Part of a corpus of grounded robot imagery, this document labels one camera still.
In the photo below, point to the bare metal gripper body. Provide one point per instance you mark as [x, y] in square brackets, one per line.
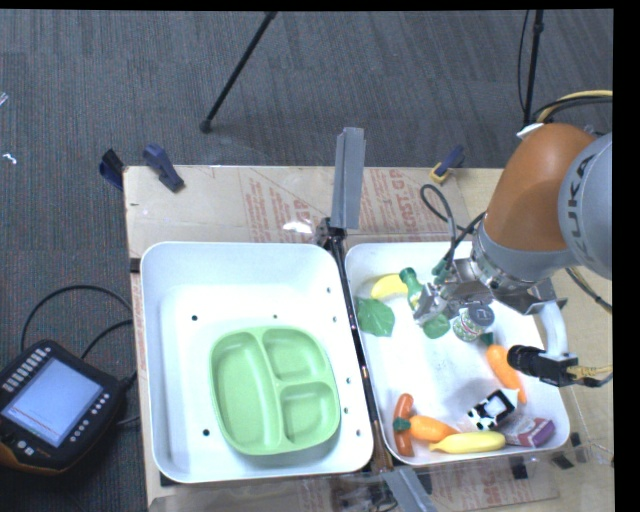
[467, 287]

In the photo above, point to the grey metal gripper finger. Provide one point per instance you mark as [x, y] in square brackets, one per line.
[426, 302]

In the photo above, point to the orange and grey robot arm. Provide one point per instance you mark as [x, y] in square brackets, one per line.
[530, 200]

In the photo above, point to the green bottle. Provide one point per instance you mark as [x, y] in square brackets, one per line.
[412, 285]

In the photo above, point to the green lettuce leaf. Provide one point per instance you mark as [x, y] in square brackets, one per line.
[437, 327]
[376, 317]

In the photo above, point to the green and white small can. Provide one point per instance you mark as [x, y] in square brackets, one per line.
[467, 327]

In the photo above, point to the yellow banana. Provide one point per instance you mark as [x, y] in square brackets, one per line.
[386, 287]
[470, 442]

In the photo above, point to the white plastic tray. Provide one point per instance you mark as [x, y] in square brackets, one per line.
[240, 280]
[440, 370]

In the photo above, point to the thin black rod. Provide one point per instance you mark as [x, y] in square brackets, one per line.
[356, 330]

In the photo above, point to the orange carrot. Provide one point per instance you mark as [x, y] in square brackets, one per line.
[505, 370]
[430, 428]

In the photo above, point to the orange sausage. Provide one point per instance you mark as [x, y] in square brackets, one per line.
[403, 406]

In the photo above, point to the black and white carton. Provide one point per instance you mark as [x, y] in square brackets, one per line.
[492, 410]

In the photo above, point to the pink and purple packet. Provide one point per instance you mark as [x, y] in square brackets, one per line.
[530, 431]

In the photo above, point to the green divided plate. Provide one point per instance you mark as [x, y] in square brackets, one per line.
[250, 390]

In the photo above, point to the brown cardboard board red print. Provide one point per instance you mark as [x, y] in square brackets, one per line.
[210, 210]

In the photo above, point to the black cylinder on white bracket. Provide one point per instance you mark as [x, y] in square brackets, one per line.
[545, 367]

